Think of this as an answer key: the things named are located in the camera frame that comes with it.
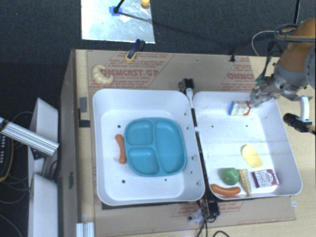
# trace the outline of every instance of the blue divided plate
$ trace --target blue divided plate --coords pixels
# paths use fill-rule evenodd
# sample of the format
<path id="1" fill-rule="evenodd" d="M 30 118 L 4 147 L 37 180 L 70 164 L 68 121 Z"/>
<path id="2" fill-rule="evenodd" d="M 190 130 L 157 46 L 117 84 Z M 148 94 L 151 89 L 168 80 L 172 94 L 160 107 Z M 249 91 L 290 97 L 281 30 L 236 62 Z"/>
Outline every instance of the blue divided plate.
<path id="1" fill-rule="evenodd" d="M 129 167 L 142 176 L 168 176 L 182 171 L 186 149 L 178 124 L 167 118 L 141 118 L 124 132 Z"/>

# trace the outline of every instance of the silver metal sheet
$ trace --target silver metal sheet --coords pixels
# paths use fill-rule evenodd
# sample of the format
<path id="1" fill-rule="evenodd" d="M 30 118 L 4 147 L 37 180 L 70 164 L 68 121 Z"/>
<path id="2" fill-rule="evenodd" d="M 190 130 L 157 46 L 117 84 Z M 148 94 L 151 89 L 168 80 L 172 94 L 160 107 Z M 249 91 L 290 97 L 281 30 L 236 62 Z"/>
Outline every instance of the silver metal sheet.
<path id="1" fill-rule="evenodd" d="M 125 0 L 122 13 L 113 16 L 110 7 L 120 0 L 81 0 L 81 27 L 84 40 L 155 43 L 152 14 L 141 0 Z"/>

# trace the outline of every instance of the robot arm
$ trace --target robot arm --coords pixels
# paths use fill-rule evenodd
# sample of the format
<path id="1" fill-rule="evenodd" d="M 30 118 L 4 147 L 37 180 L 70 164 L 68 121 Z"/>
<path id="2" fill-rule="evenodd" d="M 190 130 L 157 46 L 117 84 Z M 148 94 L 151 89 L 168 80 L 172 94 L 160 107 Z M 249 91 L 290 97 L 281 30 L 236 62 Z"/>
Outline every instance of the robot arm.
<path id="1" fill-rule="evenodd" d="M 285 35 L 285 31 L 294 30 L 292 35 Z M 311 97 L 298 96 L 297 92 L 311 85 L 315 89 L 315 31 L 316 18 L 310 18 L 300 24 L 284 25 L 275 31 L 275 37 L 279 40 L 289 41 L 280 59 L 275 64 L 274 73 L 266 77 L 265 70 L 271 59 L 271 50 L 266 67 L 257 78 L 258 86 L 252 89 L 250 106 L 257 107 L 271 98 L 279 98 L 281 95 L 291 101 L 300 101 L 301 116 L 286 114 L 283 120 L 301 132 L 315 134 L 315 127 L 309 120 L 309 104 Z"/>

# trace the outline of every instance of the hot dog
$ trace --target hot dog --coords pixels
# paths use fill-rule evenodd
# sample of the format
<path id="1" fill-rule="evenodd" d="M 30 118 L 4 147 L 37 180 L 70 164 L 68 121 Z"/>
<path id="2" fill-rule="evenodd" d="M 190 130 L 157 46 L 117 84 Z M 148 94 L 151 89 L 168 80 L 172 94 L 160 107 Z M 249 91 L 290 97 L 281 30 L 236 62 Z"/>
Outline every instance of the hot dog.
<path id="1" fill-rule="evenodd" d="M 220 195 L 225 195 L 225 196 L 234 196 L 234 195 L 237 195 L 241 191 L 241 189 L 238 186 L 232 187 L 232 188 L 223 188 L 216 184 L 212 184 L 211 189 L 213 192 Z"/>
<path id="2" fill-rule="evenodd" d="M 119 155 L 119 163 L 125 164 L 127 162 L 126 159 L 126 153 L 125 153 L 125 145 L 124 145 L 124 138 L 122 135 L 117 134 L 115 135 L 115 139 L 118 142 L 119 150 L 120 150 L 120 155 Z"/>

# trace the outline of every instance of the white tray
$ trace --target white tray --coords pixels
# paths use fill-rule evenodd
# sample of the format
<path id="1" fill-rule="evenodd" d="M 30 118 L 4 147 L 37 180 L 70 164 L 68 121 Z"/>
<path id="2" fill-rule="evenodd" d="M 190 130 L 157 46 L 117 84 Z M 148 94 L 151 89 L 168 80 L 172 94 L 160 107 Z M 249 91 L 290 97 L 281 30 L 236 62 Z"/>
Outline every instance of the white tray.
<path id="1" fill-rule="evenodd" d="M 215 194 L 225 200 L 292 196 L 301 191 L 302 180 L 289 144 L 282 117 L 275 100 L 252 108 L 248 116 L 230 116 L 232 101 L 247 101 L 245 92 L 199 92 L 194 96 L 197 126 L 210 184 L 229 188 L 220 179 L 223 168 L 247 169 L 251 185 L 248 196 L 241 192 L 234 197 Z M 244 145 L 251 144 L 259 154 L 263 166 L 252 168 L 241 155 Z M 275 169 L 280 184 L 256 188 L 251 172 Z"/>
<path id="2" fill-rule="evenodd" d="M 205 190 L 190 104 L 178 91 L 102 89 L 93 97 L 97 191 L 108 205 L 199 200 Z M 181 128 L 187 164 L 178 174 L 144 177 L 119 163 L 116 134 L 140 118 L 167 118 Z"/>

